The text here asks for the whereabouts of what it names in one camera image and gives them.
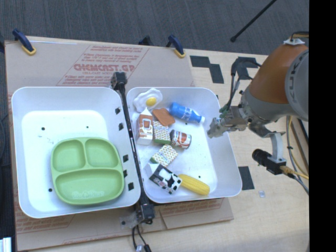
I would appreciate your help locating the orange and white carton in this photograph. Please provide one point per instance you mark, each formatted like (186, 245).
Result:
(144, 130)

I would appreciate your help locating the black cylinder on white bracket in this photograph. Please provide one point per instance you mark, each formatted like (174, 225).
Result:
(270, 160)

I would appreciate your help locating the white plastic tray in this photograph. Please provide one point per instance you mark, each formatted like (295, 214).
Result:
(34, 146)
(210, 156)

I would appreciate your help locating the green divided plate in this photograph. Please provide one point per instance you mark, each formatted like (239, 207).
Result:
(86, 180)

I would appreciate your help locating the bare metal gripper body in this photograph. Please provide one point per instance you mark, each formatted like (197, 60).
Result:
(236, 119)

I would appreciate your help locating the white and yellow fried egg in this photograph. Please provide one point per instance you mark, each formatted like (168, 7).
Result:
(143, 98)

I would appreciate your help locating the yellow corn cob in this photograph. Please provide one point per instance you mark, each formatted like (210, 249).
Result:
(195, 184)

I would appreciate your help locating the blue and white bottle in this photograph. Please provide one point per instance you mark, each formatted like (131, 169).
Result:
(183, 111)

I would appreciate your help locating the green and orange patterned carton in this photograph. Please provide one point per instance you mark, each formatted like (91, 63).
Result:
(165, 155)
(161, 134)

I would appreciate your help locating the orange toast slice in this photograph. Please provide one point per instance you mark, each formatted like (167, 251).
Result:
(164, 117)

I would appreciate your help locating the black and white cow carton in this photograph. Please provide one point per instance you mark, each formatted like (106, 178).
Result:
(165, 180)

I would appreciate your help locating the brown cardboard board red print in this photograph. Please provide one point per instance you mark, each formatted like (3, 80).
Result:
(52, 62)

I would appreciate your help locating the red and white can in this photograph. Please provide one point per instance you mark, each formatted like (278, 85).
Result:
(181, 139)

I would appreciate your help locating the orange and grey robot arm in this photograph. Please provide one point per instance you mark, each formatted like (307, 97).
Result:
(275, 77)

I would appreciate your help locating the thin black and white rod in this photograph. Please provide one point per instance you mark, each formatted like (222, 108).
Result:
(131, 140)

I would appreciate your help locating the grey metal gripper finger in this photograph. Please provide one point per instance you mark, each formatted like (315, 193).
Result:
(213, 132)
(217, 122)

